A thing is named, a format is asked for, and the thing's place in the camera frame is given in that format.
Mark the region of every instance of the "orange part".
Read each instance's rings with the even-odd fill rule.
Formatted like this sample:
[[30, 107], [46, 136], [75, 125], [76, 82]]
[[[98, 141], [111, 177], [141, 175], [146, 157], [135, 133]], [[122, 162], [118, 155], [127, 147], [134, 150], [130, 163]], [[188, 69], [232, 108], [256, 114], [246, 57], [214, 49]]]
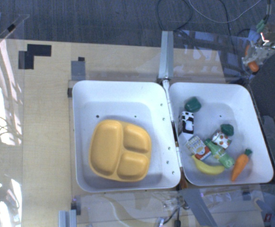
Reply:
[[246, 167], [247, 163], [249, 162], [249, 157], [245, 154], [241, 154], [235, 164], [232, 171], [231, 180], [234, 182], [236, 178], [239, 176], [239, 174], [242, 172], [242, 170]]
[[245, 49], [245, 56], [247, 56], [249, 48], [250, 48], [250, 45], [248, 44], [247, 47], [246, 47], [246, 49]]
[[250, 63], [248, 63], [248, 66], [252, 72], [259, 71], [259, 66], [257, 65], [257, 63], [255, 61], [251, 61]]
[[[245, 56], [247, 56], [249, 48], [250, 48], [250, 45], [248, 44], [245, 49]], [[257, 65], [257, 63], [255, 61], [251, 61], [250, 63], [248, 63], [248, 66], [252, 72], [259, 71], [259, 66]]]

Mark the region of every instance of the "transparent plastic panel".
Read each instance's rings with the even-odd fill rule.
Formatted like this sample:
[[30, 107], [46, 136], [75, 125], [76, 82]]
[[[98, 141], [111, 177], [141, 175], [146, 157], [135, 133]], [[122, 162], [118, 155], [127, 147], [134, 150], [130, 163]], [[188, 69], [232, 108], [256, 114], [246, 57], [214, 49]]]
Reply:
[[78, 196], [78, 226], [275, 227], [275, 184]]
[[22, 220], [24, 20], [0, 13], [0, 226], [19, 226]]
[[[194, 31], [175, 31], [173, 36], [174, 63], [170, 84], [198, 82], [242, 85], [247, 88], [247, 93], [250, 93], [256, 111], [255, 119], [258, 119], [260, 124], [258, 132], [261, 132], [264, 123], [250, 87], [256, 73], [252, 73], [242, 63], [242, 57], [249, 43], [248, 39]], [[94, 194], [80, 188], [77, 183], [75, 164], [75, 129], [71, 93], [73, 86], [80, 80], [146, 81], [158, 84], [161, 82], [158, 80], [160, 47], [112, 45], [114, 40], [109, 39], [109, 44], [71, 45], [71, 80], [68, 86], [71, 208], [78, 212], [79, 226], [174, 226], [177, 218], [181, 220], [182, 226], [268, 226], [268, 221], [271, 221], [270, 213], [264, 213], [255, 202], [265, 201], [262, 186], [269, 186], [265, 188], [267, 192], [275, 191], [275, 185], [272, 184], [241, 184], [215, 188], [208, 185], [196, 188], [193, 184], [187, 183], [187, 189], [182, 192], [164, 189], [161, 191], [120, 190]], [[264, 141], [268, 148], [275, 145], [273, 142], [268, 142], [266, 137]], [[271, 157], [269, 149], [267, 154], [273, 161], [274, 167], [274, 158]], [[215, 222], [206, 222], [204, 225], [199, 215], [193, 212], [188, 203], [189, 200], [183, 201], [186, 191], [191, 199], [193, 199], [191, 195], [195, 197], [199, 195], [197, 201], [201, 199], [204, 202], [201, 208], [207, 209], [206, 214], [209, 213], [212, 216], [209, 219]]]

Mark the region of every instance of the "wooden table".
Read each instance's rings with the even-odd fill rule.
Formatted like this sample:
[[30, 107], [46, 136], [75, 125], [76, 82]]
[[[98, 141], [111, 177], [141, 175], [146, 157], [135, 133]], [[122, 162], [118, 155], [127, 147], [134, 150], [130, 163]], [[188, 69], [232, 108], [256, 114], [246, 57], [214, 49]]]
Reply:
[[[158, 74], [160, 48], [78, 44], [44, 41], [7, 42], [12, 61], [18, 61], [18, 50], [26, 51], [28, 44], [51, 45], [51, 56], [34, 57], [33, 70], [18, 70], [25, 74], [24, 86], [24, 141], [22, 151], [23, 226], [58, 226], [58, 211], [69, 210], [71, 203], [71, 150], [68, 82], [71, 80], [71, 61], [84, 57], [87, 78], [109, 78], [115, 70], [121, 75]], [[174, 74], [191, 76], [191, 80], [214, 76], [224, 82], [217, 52], [174, 50]], [[261, 220], [258, 211], [234, 213], [243, 221]], [[193, 215], [182, 218], [182, 226], [198, 226]], [[125, 221], [138, 226], [134, 220]], [[97, 223], [97, 226], [125, 226], [120, 223]]]

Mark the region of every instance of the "white plastic tray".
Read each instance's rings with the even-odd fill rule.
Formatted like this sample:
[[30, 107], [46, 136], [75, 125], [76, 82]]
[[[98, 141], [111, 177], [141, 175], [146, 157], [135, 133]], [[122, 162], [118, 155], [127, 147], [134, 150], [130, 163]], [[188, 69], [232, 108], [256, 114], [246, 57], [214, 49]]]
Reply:
[[[164, 89], [151, 82], [80, 81], [72, 91], [76, 177], [88, 192], [172, 188], [180, 170]], [[89, 167], [88, 151], [95, 126], [116, 119], [143, 127], [152, 141], [146, 177], [135, 183], [108, 180]]]
[[[202, 105], [194, 113], [194, 135], [205, 140], [221, 124], [230, 123], [234, 126], [234, 136], [227, 153], [236, 159], [249, 148], [253, 154], [244, 171], [232, 182], [232, 168], [217, 176], [203, 174], [196, 168], [191, 158], [192, 153], [179, 146], [186, 178], [198, 186], [269, 182], [274, 174], [273, 167], [249, 92], [244, 87], [233, 84], [174, 83], [170, 87], [170, 99], [175, 119], [184, 110], [185, 101], [193, 96]], [[205, 161], [211, 165], [216, 164], [212, 156]]]

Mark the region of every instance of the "small box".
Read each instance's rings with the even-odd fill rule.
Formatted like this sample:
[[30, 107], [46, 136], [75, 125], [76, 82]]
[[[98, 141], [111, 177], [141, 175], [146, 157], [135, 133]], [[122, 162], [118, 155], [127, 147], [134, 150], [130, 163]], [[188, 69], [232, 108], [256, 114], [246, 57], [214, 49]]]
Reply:
[[[182, 142], [183, 138], [181, 136], [179, 136], [179, 138], [180, 140], [178, 141]], [[199, 160], [204, 160], [209, 155], [211, 155], [210, 149], [203, 143], [203, 141], [197, 135], [192, 137], [190, 140], [186, 141], [183, 146], [187, 147], [191, 151], [191, 153], [193, 153], [195, 157]]]
[[194, 133], [194, 114], [188, 111], [183, 111], [178, 117], [178, 134], [184, 134], [189, 140]]

